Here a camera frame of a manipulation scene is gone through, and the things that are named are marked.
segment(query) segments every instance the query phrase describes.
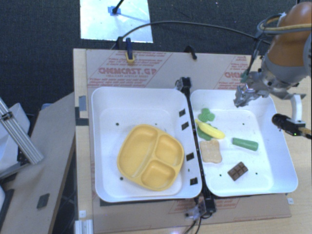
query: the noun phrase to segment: banana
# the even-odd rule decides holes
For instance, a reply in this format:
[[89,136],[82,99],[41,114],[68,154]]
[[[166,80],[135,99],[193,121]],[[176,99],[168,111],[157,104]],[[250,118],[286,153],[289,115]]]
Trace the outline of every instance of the banana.
[[197,123],[198,127],[206,134],[210,135],[211,137],[214,138],[224,138],[225,134],[218,130],[217,128],[212,127],[211,125],[204,123],[204,122],[200,122],[197,119],[195,119],[195,122]]

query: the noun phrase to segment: yellow clip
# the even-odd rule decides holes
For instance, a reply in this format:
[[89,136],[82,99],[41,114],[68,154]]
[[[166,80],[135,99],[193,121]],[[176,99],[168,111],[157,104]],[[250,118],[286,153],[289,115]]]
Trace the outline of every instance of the yellow clip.
[[134,63],[135,62],[135,55],[132,54],[132,59],[129,59],[128,52],[126,51],[126,59],[127,59],[127,63]]

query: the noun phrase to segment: black floor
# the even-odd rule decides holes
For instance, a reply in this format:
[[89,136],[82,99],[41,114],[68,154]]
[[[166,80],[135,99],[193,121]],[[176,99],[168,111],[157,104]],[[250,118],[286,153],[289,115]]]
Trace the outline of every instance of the black floor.
[[[252,35],[261,20],[288,11],[295,2],[148,0],[151,22],[210,23]],[[20,102],[26,113],[35,114],[42,104],[53,103],[73,91],[74,48],[111,48],[111,41],[80,39],[79,9],[79,0],[0,0],[0,97],[8,106]],[[152,26],[152,33],[153,44],[134,43],[134,49],[183,52],[185,46],[192,45],[201,53],[246,55],[253,49],[251,38],[214,28],[170,24]],[[261,46],[261,54],[267,48]],[[67,184],[61,202],[65,205],[60,210],[66,219],[57,219],[55,233],[62,233],[72,223],[73,179]]]

